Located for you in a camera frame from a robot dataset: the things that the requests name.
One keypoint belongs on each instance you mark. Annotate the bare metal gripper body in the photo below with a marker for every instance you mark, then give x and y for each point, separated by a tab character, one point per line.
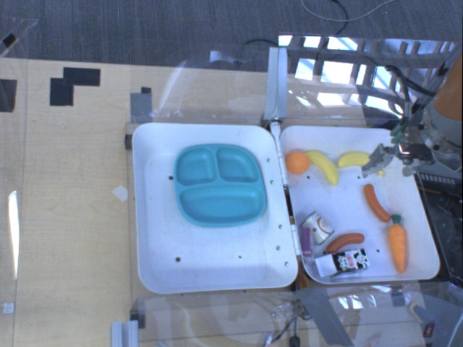
416	152

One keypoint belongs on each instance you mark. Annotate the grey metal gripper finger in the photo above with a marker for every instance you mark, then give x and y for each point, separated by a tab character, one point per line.
408	170
378	159

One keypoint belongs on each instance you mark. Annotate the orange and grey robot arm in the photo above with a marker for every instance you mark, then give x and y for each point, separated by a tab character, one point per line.
450	99

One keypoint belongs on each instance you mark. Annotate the yellow banana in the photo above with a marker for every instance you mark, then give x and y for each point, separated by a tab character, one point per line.
352	159
327	166

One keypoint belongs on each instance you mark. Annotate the orange sausage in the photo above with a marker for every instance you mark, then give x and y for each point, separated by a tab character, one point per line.
376	202
345	241

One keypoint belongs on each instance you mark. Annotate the white plastic tray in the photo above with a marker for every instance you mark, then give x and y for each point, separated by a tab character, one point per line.
217	259
347	201

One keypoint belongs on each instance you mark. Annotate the orange carrot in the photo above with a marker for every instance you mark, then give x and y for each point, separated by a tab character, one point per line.
398	246

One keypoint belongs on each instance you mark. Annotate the orange ball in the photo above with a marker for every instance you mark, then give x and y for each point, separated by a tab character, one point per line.
297	163

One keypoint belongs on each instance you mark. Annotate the white carton with orange print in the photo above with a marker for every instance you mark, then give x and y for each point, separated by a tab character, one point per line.
318	228

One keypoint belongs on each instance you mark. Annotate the white carton with cow print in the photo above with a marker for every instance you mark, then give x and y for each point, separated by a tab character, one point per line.
347	261

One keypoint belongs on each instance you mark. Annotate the purple packet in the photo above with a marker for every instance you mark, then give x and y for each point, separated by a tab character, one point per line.
306	242

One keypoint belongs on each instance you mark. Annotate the blue divided plate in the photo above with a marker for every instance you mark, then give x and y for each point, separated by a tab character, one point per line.
220	201

